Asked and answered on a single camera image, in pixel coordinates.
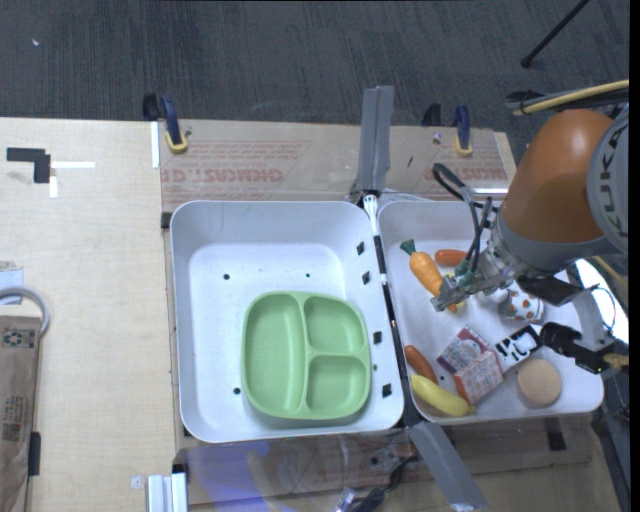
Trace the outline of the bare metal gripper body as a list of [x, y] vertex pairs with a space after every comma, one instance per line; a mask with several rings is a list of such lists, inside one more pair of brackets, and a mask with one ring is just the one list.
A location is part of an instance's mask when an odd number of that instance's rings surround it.
[[526, 269], [526, 264], [506, 245], [500, 235], [491, 235], [483, 250], [480, 242], [473, 246], [457, 265], [452, 276], [445, 276], [442, 284], [457, 286], [459, 299], [477, 293], [491, 294], [508, 286]]

